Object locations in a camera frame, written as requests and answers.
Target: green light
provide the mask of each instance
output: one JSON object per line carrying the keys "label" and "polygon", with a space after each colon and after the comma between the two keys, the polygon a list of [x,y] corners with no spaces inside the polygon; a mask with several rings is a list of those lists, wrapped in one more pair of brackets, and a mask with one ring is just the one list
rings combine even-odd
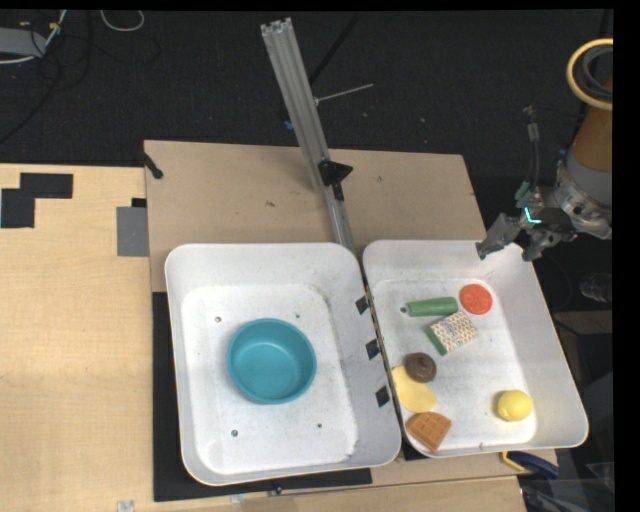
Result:
{"label": "green light", "polygon": [[529,213],[529,207],[525,206],[524,207],[524,214],[527,216],[527,220],[531,223],[531,224],[540,224],[542,221],[539,219],[532,219],[531,218],[531,214]]}

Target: teal bowl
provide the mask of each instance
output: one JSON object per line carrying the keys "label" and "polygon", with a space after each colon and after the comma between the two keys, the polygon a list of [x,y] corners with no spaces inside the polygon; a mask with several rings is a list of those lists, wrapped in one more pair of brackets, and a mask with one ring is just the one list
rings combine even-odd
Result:
{"label": "teal bowl", "polygon": [[261,318],[240,327],[229,342],[227,366],[236,386],[262,404],[304,394],[316,375],[316,354],[297,327]]}

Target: yellow lemon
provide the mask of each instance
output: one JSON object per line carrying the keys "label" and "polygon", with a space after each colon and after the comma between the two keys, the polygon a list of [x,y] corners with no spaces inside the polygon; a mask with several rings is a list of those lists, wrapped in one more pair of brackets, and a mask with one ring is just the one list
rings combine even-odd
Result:
{"label": "yellow lemon", "polygon": [[525,419],[533,410],[533,400],[524,391],[510,389],[498,399],[498,414],[507,421]]}

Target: yellow chip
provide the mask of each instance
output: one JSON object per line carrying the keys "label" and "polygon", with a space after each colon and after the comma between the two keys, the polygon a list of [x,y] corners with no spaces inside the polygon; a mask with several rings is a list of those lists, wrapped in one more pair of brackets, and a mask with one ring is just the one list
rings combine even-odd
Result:
{"label": "yellow chip", "polygon": [[436,405],[436,395],[431,388],[409,377],[404,366],[396,366],[391,374],[398,400],[403,407],[411,412],[420,413],[430,411]]}

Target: brown waffle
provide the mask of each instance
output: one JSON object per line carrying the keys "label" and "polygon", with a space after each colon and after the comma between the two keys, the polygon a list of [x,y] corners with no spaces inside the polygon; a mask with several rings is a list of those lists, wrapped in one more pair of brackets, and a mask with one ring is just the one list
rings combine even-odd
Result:
{"label": "brown waffle", "polygon": [[429,411],[414,414],[407,420],[407,432],[435,452],[451,428],[451,420],[440,413]]}

